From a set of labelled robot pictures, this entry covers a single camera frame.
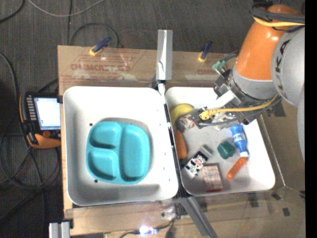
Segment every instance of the gray floor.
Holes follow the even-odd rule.
[[[100,0],[32,1],[50,13],[67,15]],[[0,0],[0,52],[15,71],[18,92],[36,91],[57,78],[57,45],[93,46],[111,35],[111,47],[155,50],[157,30],[171,29],[175,51],[198,52],[209,40],[213,41],[211,52],[238,50],[253,23],[249,15],[252,3],[253,0],[106,0],[78,15],[57,17],[40,11],[28,0]],[[305,0],[282,3],[305,12]],[[1,57],[1,134],[19,133],[15,98],[10,70]],[[14,172],[25,150],[20,136],[6,136],[1,146],[6,168]],[[58,161],[56,152],[37,150],[33,156],[42,179],[50,178]],[[31,158],[17,177],[28,184],[39,184]],[[0,171],[0,182],[3,180],[5,176]],[[48,237],[48,223],[62,220],[60,174],[44,193],[34,198],[33,193],[20,186],[0,184],[0,237]],[[23,201],[29,195],[30,200]]]

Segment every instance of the teal tray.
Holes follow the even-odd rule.
[[[136,125],[116,121],[99,122],[88,135],[86,164],[89,173],[97,180],[138,183],[149,171],[149,137]]]

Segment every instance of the blue bottle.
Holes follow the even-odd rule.
[[[241,124],[230,127],[235,145],[240,150],[240,157],[248,157],[247,140]]]

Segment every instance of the white plastic tray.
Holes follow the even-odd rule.
[[[194,108],[207,106],[212,108],[217,95],[212,88],[199,87],[172,87],[166,92],[166,102],[169,111],[182,103],[188,103]],[[181,172],[184,188],[191,195],[208,196],[224,193],[239,193],[269,190],[275,184],[275,175],[267,155],[266,147],[259,129],[258,122],[254,120],[249,125],[244,125],[247,138],[247,149],[249,157],[247,163],[239,171],[233,180],[226,178],[226,174],[239,158],[237,149],[231,158],[224,160],[218,153],[217,147],[223,141],[228,141],[234,145],[230,129],[225,128],[221,131],[215,130],[212,126],[198,129],[194,127],[183,133],[184,141],[187,146],[188,159],[195,155],[202,145],[211,149],[212,157],[207,163],[218,163],[223,190],[218,192],[206,192],[203,183],[202,172],[193,180]]]
[[[178,190],[163,99],[151,88],[69,88],[63,97],[67,192],[80,206],[172,198]],[[143,128],[151,143],[150,168],[137,184],[95,182],[86,167],[90,124],[102,120],[130,122]]]

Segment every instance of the display screen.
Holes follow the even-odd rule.
[[[60,107],[57,98],[35,97],[34,103],[41,130],[60,129]]]

